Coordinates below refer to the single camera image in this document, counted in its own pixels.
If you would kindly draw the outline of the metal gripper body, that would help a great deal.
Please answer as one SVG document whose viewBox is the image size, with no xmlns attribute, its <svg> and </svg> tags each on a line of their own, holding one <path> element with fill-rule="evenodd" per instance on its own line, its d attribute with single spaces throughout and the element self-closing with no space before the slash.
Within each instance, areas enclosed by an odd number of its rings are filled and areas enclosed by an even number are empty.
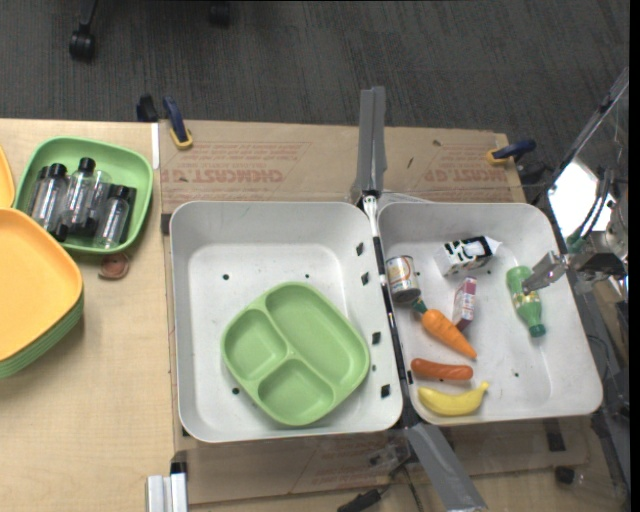
<svg viewBox="0 0 640 512">
<path fill-rule="evenodd" d="M 577 293 L 590 292 L 596 282 L 610 277 L 622 279 L 627 276 L 624 263 L 611 252 L 570 254 L 568 265 L 576 274 L 574 289 Z"/>
</svg>

